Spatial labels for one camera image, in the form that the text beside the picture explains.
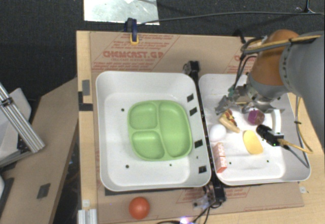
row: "green plate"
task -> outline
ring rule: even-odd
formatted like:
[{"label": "green plate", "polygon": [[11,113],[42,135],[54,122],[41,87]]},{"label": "green plate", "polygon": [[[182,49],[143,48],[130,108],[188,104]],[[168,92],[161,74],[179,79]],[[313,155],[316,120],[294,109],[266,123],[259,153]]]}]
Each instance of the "green plate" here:
[{"label": "green plate", "polygon": [[192,135],[186,112],[174,101],[144,101],[127,115],[133,151],[148,161],[179,159],[192,150]]}]

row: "orange ball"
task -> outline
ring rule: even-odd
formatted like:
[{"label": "orange ball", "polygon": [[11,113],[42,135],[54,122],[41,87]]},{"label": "orange ball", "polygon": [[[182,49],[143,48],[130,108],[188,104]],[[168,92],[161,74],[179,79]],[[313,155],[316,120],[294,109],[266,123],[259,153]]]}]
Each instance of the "orange ball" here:
[{"label": "orange ball", "polygon": [[150,210],[149,202],[143,197],[136,197],[131,200],[128,211],[131,216],[135,219],[143,219],[145,218]]}]

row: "blue clamp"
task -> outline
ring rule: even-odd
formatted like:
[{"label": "blue clamp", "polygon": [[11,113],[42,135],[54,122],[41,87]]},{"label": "blue clamp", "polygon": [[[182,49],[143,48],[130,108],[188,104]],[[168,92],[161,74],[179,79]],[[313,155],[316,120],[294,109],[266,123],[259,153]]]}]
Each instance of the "blue clamp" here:
[{"label": "blue clamp", "polygon": [[139,36],[138,36],[138,27],[137,27],[137,20],[128,18],[127,21],[124,23],[124,32],[131,33],[130,34],[130,42],[131,44],[138,44],[139,43]]}]

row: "white ball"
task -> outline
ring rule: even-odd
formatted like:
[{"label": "white ball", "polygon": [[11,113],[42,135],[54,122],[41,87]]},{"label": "white ball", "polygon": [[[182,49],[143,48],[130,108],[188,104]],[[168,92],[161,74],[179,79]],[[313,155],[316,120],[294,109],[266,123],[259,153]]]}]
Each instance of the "white ball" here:
[{"label": "white ball", "polygon": [[227,134],[226,128],[222,124],[215,124],[210,128],[210,142],[215,143],[224,138]]}]

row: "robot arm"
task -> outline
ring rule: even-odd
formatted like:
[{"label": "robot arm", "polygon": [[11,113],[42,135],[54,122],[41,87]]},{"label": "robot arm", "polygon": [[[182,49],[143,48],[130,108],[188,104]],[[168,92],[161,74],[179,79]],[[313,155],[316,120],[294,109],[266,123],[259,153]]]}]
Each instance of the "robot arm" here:
[{"label": "robot arm", "polygon": [[[284,47],[273,44],[281,41],[288,44]],[[216,108],[216,113],[234,104],[244,104],[243,112],[254,106],[268,113],[273,109],[272,101],[293,92],[303,98],[324,149],[324,31],[298,36],[290,30],[278,30],[259,50],[263,46],[275,47],[266,47],[267,50],[258,53],[246,84],[234,86]]]}]

